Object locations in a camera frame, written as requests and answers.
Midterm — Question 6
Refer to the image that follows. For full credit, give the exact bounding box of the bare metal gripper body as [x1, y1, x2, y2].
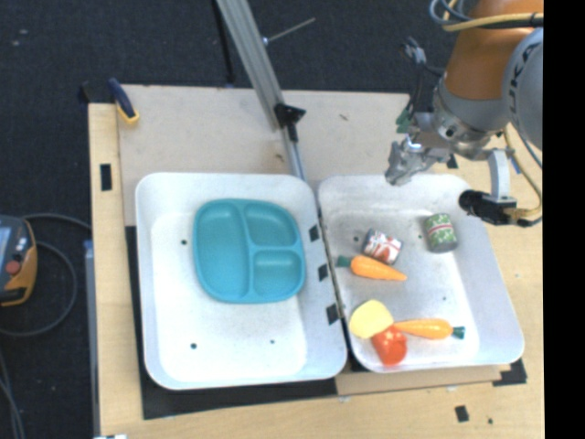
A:
[402, 112, 493, 164]

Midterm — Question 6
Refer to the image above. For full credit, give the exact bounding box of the green and white can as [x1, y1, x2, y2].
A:
[423, 211, 459, 253]

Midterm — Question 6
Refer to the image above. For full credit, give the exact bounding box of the red and white can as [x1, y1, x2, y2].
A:
[361, 228, 404, 266]

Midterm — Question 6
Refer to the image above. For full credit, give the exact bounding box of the orange carrot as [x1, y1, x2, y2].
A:
[336, 253, 409, 284]
[392, 317, 466, 341]

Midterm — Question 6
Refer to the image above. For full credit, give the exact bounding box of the white plastic tray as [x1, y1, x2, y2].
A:
[316, 173, 526, 375]
[134, 171, 349, 391]

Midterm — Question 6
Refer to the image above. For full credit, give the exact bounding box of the yellow rounded toy food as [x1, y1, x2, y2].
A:
[348, 298, 395, 340]

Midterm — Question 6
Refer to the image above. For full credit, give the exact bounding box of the red toy pepper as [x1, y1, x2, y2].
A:
[370, 327, 409, 367]

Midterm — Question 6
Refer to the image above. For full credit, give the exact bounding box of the pale wood board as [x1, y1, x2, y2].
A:
[114, 83, 511, 396]

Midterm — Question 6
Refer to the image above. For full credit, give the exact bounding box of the teal divided plate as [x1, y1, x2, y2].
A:
[191, 198, 306, 305]

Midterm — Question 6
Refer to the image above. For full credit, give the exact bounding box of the black cylinder on white bracket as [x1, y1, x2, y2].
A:
[458, 148, 520, 226]

